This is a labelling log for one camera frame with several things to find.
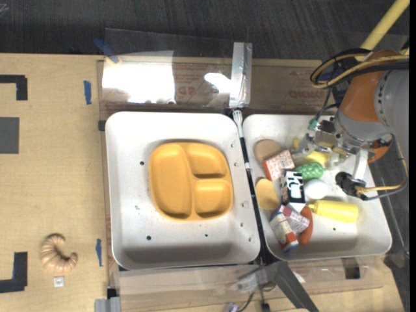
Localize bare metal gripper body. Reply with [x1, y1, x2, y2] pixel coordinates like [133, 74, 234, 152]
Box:
[307, 118, 375, 161]

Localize yellow banana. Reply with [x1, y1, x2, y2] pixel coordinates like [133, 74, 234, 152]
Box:
[291, 137, 331, 166]

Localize green grapes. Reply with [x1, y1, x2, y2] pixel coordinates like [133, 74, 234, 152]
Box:
[293, 161, 325, 181]

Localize red and white carton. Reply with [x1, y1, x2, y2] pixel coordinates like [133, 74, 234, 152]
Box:
[262, 149, 296, 182]

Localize white egg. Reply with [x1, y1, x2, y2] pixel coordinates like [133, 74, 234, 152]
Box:
[303, 178, 330, 201]

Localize tan bread slice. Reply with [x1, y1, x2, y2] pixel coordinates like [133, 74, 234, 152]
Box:
[253, 139, 283, 164]

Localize black and white carton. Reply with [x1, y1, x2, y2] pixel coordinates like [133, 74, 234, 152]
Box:
[279, 170, 307, 205]

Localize yellow mustard bottle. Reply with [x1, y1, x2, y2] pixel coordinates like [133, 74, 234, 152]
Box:
[307, 200, 359, 224]

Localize yellow round biscuit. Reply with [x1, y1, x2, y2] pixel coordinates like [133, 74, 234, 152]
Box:
[255, 177, 281, 211]

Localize pink and white carton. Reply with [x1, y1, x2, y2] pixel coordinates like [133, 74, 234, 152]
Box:
[277, 204, 311, 233]

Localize brown sausage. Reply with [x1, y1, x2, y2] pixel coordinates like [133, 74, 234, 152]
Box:
[298, 205, 314, 246]

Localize white plastic tray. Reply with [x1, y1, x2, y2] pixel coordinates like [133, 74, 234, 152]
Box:
[104, 110, 262, 271]
[242, 113, 393, 262]

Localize orange and white carton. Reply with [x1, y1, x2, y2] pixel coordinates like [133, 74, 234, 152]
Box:
[268, 212, 300, 254]

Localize orange divided plate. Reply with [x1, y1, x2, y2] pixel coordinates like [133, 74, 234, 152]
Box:
[148, 142, 235, 222]

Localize tan croissant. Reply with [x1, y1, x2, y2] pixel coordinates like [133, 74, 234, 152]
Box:
[39, 233, 79, 274]

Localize black cylinder on white bracket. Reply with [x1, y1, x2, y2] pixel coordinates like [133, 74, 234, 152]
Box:
[334, 148, 370, 198]

